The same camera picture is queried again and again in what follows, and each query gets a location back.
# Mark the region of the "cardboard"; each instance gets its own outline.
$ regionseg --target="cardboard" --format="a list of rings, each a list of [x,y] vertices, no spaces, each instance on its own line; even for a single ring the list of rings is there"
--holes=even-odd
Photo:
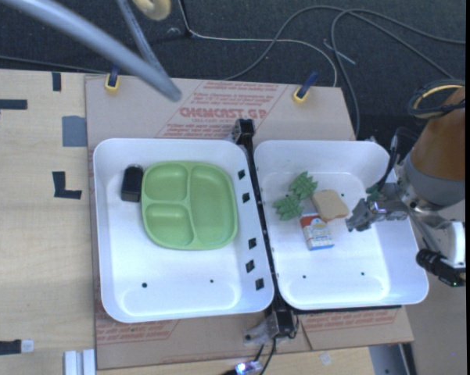
[[[292,100],[297,85],[177,79],[183,97],[171,102],[137,78],[122,77],[116,92],[108,92],[104,80],[87,76],[85,81],[98,369],[254,357],[259,346],[245,345],[243,331],[259,324],[262,312],[134,324],[118,323],[105,313],[99,294],[92,153],[108,138],[230,140],[238,118],[254,120],[255,145],[270,139],[354,140],[341,90],[312,87],[297,104]],[[403,307],[299,318],[296,338],[281,341],[277,354],[413,340]]]

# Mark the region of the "green plate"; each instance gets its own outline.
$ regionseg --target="green plate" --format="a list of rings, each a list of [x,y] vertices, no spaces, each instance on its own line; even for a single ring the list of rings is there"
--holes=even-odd
[[[238,232],[231,178],[218,166],[167,161],[142,179],[142,218],[158,245],[181,250],[221,248]]]

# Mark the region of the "bread slice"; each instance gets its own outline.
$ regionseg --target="bread slice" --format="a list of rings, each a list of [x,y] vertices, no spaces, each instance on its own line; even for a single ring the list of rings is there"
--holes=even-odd
[[[332,189],[314,192],[311,200],[324,221],[328,222],[335,218],[343,218],[350,213],[347,205]]]

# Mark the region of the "white tray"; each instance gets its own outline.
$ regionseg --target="white tray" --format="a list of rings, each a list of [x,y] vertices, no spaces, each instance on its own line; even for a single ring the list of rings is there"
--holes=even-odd
[[[310,251],[298,218],[281,221],[272,204],[303,171],[317,190],[335,189],[350,212],[386,171],[388,154],[368,141],[265,141],[254,153],[278,286],[302,310],[415,304],[429,284],[416,263],[409,220],[375,223],[349,232],[344,219],[328,223],[335,245]],[[313,210],[308,199],[305,210]]]
[[[141,205],[120,188],[131,164],[201,161],[224,169],[237,198],[239,231],[203,251],[162,248],[145,232]],[[229,141],[109,139],[93,157],[102,304],[125,323],[259,312],[274,285],[243,150]],[[239,178],[239,171],[245,174]],[[249,193],[250,200],[243,202]]]

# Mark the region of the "cardboard box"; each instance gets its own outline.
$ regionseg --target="cardboard box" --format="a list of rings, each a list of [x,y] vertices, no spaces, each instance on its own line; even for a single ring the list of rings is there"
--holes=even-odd
[[[89,76],[85,82],[98,368],[253,357],[259,346],[244,344],[243,332],[264,319],[262,312],[133,324],[106,314],[99,293],[92,154],[108,138],[230,140],[238,118],[254,120],[255,145],[270,139],[354,140],[341,90],[312,87],[306,101],[296,104],[297,85],[177,79],[183,99],[170,102],[139,79],[122,77],[113,93],[104,80]],[[296,338],[279,343],[277,354],[413,340],[403,307],[299,318]]]

